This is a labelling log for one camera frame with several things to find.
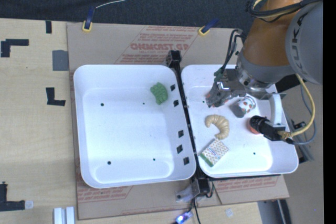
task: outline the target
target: blue clip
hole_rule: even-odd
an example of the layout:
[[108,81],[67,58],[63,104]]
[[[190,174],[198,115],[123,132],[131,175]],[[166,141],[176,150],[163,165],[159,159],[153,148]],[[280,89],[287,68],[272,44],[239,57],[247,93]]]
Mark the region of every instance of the blue clip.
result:
[[88,32],[91,31],[94,11],[95,11],[95,8],[91,6],[90,9],[89,9],[89,12],[88,12],[88,16],[87,16],[86,20],[83,22],[82,30],[84,32],[88,33]]
[[219,19],[215,18],[213,20],[211,20],[211,22],[209,22],[208,24],[206,24],[205,26],[201,27],[198,30],[198,33],[201,36],[205,36],[206,34],[208,34],[209,30],[211,27],[214,27],[217,23],[218,23]]

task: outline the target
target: tray containing objects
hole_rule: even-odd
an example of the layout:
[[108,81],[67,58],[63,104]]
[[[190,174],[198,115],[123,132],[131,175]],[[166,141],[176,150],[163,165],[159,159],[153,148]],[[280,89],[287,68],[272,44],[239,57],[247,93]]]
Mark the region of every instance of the tray containing objects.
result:
[[[294,172],[298,167],[298,156],[293,145],[283,141],[270,141],[262,134],[253,133],[248,127],[248,121],[254,115],[270,118],[271,109],[268,100],[257,100],[250,97],[255,101],[256,106],[242,118],[238,118],[233,110],[235,104],[242,99],[240,97],[233,98],[217,108],[207,106],[205,98],[214,81],[211,74],[220,67],[221,65],[190,65],[182,70],[181,75],[198,161],[202,171],[212,178],[263,176]],[[275,86],[270,87],[268,92],[276,92]],[[216,134],[221,133],[221,128],[223,129],[225,126],[222,123],[216,124],[216,121],[220,121],[220,119],[212,119],[211,124],[207,124],[207,117],[212,115],[224,117],[228,121],[228,134],[220,137],[222,139],[219,140],[225,146],[219,151],[221,154],[217,153],[216,148],[211,148],[210,145],[217,139]],[[284,113],[282,113],[282,122],[286,123]],[[202,154],[209,151],[213,152],[218,159],[213,166],[209,164],[209,159]]]
[[80,169],[94,188],[184,180],[196,170],[174,71],[85,65],[74,74]]

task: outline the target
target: shrimp toy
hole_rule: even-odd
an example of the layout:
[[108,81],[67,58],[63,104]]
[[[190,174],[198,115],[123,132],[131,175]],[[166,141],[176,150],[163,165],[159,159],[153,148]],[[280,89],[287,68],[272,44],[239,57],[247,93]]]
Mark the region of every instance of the shrimp toy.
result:
[[220,115],[209,115],[205,118],[205,126],[208,128],[211,124],[214,124],[220,132],[218,134],[215,134],[215,137],[222,140],[229,135],[229,121]]

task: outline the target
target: wooden table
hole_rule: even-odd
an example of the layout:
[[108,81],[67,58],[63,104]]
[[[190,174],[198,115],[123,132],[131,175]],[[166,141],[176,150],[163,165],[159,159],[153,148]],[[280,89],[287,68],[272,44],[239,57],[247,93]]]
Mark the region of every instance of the wooden table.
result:
[[[53,209],[76,209],[69,72],[53,71],[52,51],[67,51],[66,22],[0,19],[0,40],[29,39],[0,58],[0,182],[8,201],[32,200],[33,209],[0,212],[0,223],[52,223]],[[65,106],[47,105],[46,88]],[[173,223],[182,211],[130,215],[76,223]],[[199,208],[202,224],[261,224],[256,202]],[[197,223],[194,216],[187,223]]]

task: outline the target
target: green toy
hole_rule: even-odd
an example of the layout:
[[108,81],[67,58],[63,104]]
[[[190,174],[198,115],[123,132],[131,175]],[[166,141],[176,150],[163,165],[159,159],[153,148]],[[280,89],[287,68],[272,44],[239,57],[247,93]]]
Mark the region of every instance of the green toy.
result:
[[157,104],[162,104],[168,99],[168,93],[165,86],[159,82],[151,87],[151,92],[154,94]]

